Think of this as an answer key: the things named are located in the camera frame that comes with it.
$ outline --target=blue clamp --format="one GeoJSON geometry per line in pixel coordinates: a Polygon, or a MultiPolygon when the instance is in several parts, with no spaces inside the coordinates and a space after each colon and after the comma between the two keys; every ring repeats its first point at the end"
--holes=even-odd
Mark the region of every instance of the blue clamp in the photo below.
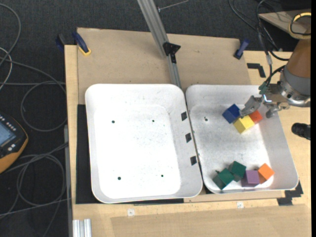
{"type": "Polygon", "coordinates": [[[85,55],[88,56],[91,53],[91,50],[87,47],[86,43],[84,42],[83,38],[80,36],[80,34],[73,32],[72,33],[73,38],[75,39],[76,43],[79,46],[79,50],[85,55]]]}
{"type": "Polygon", "coordinates": [[[245,49],[247,48],[249,43],[250,43],[250,40],[244,39],[244,41],[240,45],[240,48],[234,54],[234,57],[237,58],[238,60],[240,60],[240,58],[242,57],[243,52],[245,51],[245,49]]]}
{"type": "Polygon", "coordinates": [[[55,39],[55,42],[58,49],[63,53],[65,51],[64,46],[66,45],[66,40],[63,34],[58,34],[57,38],[55,39]]]}

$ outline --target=dark green cube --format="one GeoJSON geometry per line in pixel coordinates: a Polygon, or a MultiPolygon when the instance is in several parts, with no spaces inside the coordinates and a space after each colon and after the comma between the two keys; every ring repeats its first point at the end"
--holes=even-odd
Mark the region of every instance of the dark green cube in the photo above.
{"type": "Polygon", "coordinates": [[[234,181],[240,181],[245,175],[246,166],[242,165],[238,161],[234,161],[231,165],[229,165],[228,170],[233,174],[234,181]]]}
{"type": "Polygon", "coordinates": [[[233,179],[234,176],[232,175],[232,173],[228,169],[224,168],[222,172],[218,173],[217,176],[213,178],[213,181],[222,190],[230,182],[232,182],[233,179]]]}

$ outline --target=wooden board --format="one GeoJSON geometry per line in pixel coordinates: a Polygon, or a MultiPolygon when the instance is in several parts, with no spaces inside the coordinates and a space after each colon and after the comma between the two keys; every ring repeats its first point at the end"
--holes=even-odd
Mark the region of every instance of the wooden board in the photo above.
{"type": "MultiPolygon", "coordinates": [[[[168,63],[151,33],[78,28],[89,56],[78,51],[79,103],[95,83],[171,83],[168,63]]],[[[239,40],[169,34],[185,91],[192,84],[250,84],[243,57],[233,54],[239,40]]]]}
{"type": "Polygon", "coordinates": [[[115,237],[310,237],[305,205],[200,211],[111,219],[115,237]]]}
{"type": "MultiPolygon", "coordinates": [[[[259,17],[270,24],[278,27],[279,29],[289,33],[288,25],[299,13],[311,12],[311,9],[305,10],[291,10],[291,11],[280,11],[280,12],[270,12],[270,13],[261,13],[259,17]]],[[[311,20],[308,18],[302,18],[293,24],[293,30],[298,33],[304,33],[308,27],[311,26],[311,20]]]]}

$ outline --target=orange device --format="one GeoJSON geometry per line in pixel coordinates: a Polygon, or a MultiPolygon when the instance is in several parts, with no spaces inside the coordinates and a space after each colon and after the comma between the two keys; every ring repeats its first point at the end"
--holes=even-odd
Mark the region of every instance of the orange device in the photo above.
{"type": "Polygon", "coordinates": [[[0,173],[8,169],[21,155],[29,140],[21,125],[0,112],[0,173]]]}

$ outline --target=black mat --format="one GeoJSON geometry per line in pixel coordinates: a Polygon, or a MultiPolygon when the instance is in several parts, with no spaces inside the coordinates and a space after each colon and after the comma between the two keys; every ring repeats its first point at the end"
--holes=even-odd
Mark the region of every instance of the black mat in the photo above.
{"type": "MultiPolygon", "coordinates": [[[[85,105],[78,105],[77,119],[77,185],[76,203],[100,203],[93,195],[90,178],[90,157],[85,105]]],[[[182,198],[129,202],[132,204],[183,203],[182,198]]]]}

